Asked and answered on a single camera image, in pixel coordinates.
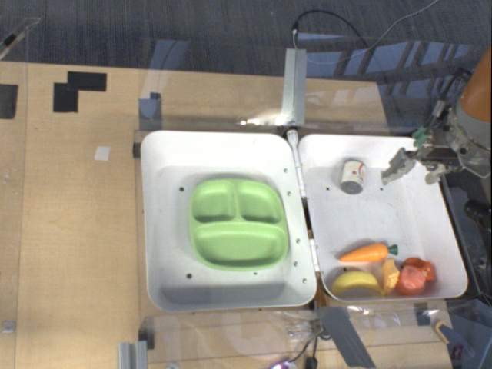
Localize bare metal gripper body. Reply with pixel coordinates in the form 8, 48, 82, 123
416, 128, 492, 179

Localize orange toy carrot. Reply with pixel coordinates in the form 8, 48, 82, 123
338, 242, 399, 264

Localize yellow ridged wedge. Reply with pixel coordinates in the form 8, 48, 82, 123
381, 258, 401, 296

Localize white plastic tray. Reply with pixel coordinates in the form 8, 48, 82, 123
298, 133, 470, 304
140, 130, 318, 314

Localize yellow banana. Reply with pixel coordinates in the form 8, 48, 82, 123
331, 270, 386, 298

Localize small white can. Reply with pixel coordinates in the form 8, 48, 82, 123
339, 159, 367, 196

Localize salmon lumpy toy food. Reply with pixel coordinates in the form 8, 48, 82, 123
395, 264, 427, 297

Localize red lumpy toy food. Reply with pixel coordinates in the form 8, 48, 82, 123
402, 257, 437, 283

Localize green divided plate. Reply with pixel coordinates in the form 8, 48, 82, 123
188, 178, 291, 272

